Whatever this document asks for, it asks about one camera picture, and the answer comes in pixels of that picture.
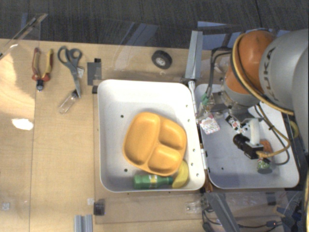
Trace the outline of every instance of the yellow banana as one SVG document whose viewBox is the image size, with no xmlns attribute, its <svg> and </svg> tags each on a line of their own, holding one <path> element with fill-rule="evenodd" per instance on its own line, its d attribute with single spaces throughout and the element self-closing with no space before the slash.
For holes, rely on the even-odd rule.
<svg viewBox="0 0 309 232">
<path fill-rule="evenodd" d="M 178 175 L 173 181 L 172 187 L 173 188 L 181 188 L 185 185 L 189 178 L 189 168 L 188 164 L 183 160 L 180 164 Z"/>
</svg>

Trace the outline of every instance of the red and yellow pliers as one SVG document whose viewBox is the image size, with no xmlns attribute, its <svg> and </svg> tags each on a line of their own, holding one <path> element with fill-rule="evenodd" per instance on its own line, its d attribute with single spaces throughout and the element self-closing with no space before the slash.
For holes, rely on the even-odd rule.
<svg viewBox="0 0 309 232">
<path fill-rule="evenodd" d="M 41 92 L 44 87 L 44 82 L 48 82 L 50 80 L 49 74 L 52 71 L 54 52 L 52 49 L 50 49 L 47 53 L 46 69 L 42 77 L 40 76 L 40 71 L 39 71 L 40 54 L 41 52 L 39 48 L 36 47 L 34 49 L 34 55 L 33 55 L 33 60 L 32 60 L 32 71 L 33 71 L 32 79 L 37 82 L 37 90 Z"/>
</svg>

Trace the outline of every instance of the dark floor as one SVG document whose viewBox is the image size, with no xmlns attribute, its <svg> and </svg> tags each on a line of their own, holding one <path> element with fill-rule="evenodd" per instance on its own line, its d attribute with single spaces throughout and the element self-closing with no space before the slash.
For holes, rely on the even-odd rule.
<svg viewBox="0 0 309 232">
<path fill-rule="evenodd" d="M 41 39 L 119 44 L 135 23 L 157 25 L 154 46 L 186 47 L 198 21 L 308 28 L 309 0 L 0 0 L 0 38 L 20 29 L 20 13 L 48 13 Z"/>
</svg>

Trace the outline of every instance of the black wheel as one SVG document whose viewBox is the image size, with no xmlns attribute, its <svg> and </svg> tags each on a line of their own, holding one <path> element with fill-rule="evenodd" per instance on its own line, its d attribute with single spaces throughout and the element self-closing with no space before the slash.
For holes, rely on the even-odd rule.
<svg viewBox="0 0 309 232">
<path fill-rule="evenodd" d="M 159 67 L 163 70 L 168 69 L 172 64 L 171 56 L 168 53 L 160 50 L 156 51 L 151 57 L 151 59 L 156 67 Z"/>
</svg>

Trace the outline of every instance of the orange plate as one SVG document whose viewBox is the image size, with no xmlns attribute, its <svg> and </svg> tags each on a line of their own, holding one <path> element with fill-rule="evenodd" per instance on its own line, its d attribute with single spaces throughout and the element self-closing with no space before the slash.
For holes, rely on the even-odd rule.
<svg viewBox="0 0 309 232">
<path fill-rule="evenodd" d="M 184 156 L 187 136 L 177 123 L 158 114 L 136 115 L 126 132 L 123 155 L 132 165 L 152 174 L 175 173 Z"/>
</svg>

